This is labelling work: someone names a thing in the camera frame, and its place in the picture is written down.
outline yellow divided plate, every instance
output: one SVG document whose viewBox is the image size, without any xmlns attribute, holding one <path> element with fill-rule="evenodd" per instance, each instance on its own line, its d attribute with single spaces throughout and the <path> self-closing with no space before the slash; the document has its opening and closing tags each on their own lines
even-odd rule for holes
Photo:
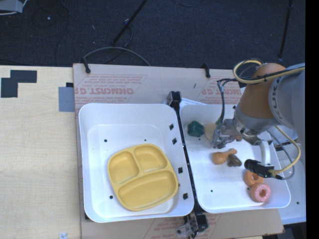
<svg viewBox="0 0 319 239">
<path fill-rule="evenodd" d="M 120 203 L 141 211 L 172 198 L 178 181 L 164 152 L 153 144 L 135 145 L 113 154 L 108 174 Z"/>
</svg>

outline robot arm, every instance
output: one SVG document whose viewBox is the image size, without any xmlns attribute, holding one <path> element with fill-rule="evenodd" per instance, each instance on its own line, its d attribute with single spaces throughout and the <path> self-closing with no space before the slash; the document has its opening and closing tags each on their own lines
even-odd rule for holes
<svg viewBox="0 0 319 239">
<path fill-rule="evenodd" d="M 243 80 L 238 77 L 238 67 L 252 62 L 259 64 L 252 78 Z M 263 150 L 264 142 L 258 135 L 272 126 L 285 125 L 296 131 L 304 153 L 305 64 L 284 68 L 276 63 L 261 64 L 247 60 L 234 67 L 234 76 L 238 81 L 247 83 L 247 86 L 235 108 L 233 119 L 225 119 L 216 126 L 211 145 L 223 148 L 228 142 L 244 139 L 252 145 L 261 145 Z M 256 172 L 260 176 L 275 177 L 273 167 L 265 165 L 256 160 L 245 162 L 246 169 L 260 171 Z"/>
</svg>

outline pink frosted donut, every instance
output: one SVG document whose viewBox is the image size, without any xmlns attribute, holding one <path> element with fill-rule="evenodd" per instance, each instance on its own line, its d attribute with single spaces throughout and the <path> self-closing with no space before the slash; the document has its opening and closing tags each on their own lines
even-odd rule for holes
<svg viewBox="0 0 319 239">
<path fill-rule="evenodd" d="M 256 202 L 262 203 L 270 197 L 270 188 L 265 183 L 256 183 L 250 189 L 250 196 Z"/>
</svg>

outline black post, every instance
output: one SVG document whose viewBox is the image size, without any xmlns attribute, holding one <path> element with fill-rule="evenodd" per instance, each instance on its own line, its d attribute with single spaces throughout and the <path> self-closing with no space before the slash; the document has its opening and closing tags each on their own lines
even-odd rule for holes
<svg viewBox="0 0 319 239">
<path fill-rule="evenodd" d="M 280 52 L 278 54 L 278 57 L 279 57 L 280 61 L 282 61 L 282 58 L 283 58 L 284 46 L 285 46 L 287 30 L 288 30 L 288 23 L 289 23 L 290 13 L 291 13 L 292 9 L 293 9 L 293 0 L 289 0 L 288 8 L 287 8 L 287 16 L 286 16 L 286 23 L 285 23 L 283 40 L 282 40 L 282 43 L 281 43 Z"/>
<path fill-rule="evenodd" d="M 122 36 L 122 34 L 125 32 L 125 30 L 130 26 L 130 24 L 132 23 L 132 21 L 134 20 L 134 18 L 137 16 L 137 14 L 139 14 L 140 10 L 143 8 L 143 6 L 146 4 L 148 0 L 143 0 L 143 2 L 140 4 L 140 6 L 138 7 L 138 9 L 134 12 L 133 16 L 131 18 L 129 18 L 129 20 L 127 20 L 125 22 L 124 27 L 122 28 L 121 32 L 115 37 L 115 39 L 111 42 L 111 46 L 114 46 L 115 43 L 119 40 L 119 38 Z"/>
</svg>

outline white tray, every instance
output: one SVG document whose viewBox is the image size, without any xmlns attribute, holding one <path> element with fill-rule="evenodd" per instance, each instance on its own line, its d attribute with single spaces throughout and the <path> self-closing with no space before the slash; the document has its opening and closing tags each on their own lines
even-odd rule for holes
<svg viewBox="0 0 319 239">
<path fill-rule="evenodd" d="M 192 211 L 194 197 L 173 108 L 164 104 L 87 104 L 79 112 L 79 126 L 84 209 L 91 220 L 106 223 L 178 217 Z M 163 150 L 176 173 L 179 188 L 164 203 L 136 212 L 125 209 L 117 200 L 107 163 L 114 153 L 144 143 Z"/>
<path fill-rule="evenodd" d="M 225 106 L 225 119 L 232 119 L 233 105 Z M 193 120 L 206 125 L 215 123 L 221 114 L 221 105 L 186 105 L 180 111 L 183 124 L 189 163 L 192 169 L 194 184 L 199 205 L 209 213 L 225 213 L 243 210 L 283 208 L 290 202 L 290 192 L 285 180 L 266 178 L 264 182 L 271 189 L 270 198 L 264 203 L 257 203 L 249 196 L 249 190 L 243 177 L 246 159 L 261 161 L 260 147 L 252 146 L 246 141 L 226 144 L 223 149 L 214 149 L 205 137 L 194 137 L 187 134 L 187 125 Z M 263 140 L 270 140 L 268 133 L 260 135 Z M 236 156 L 242 161 L 240 167 L 228 167 L 227 162 L 215 165 L 212 154 L 235 148 Z M 271 163 L 275 169 L 281 169 L 273 145 L 270 145 Z"/>
</svg>

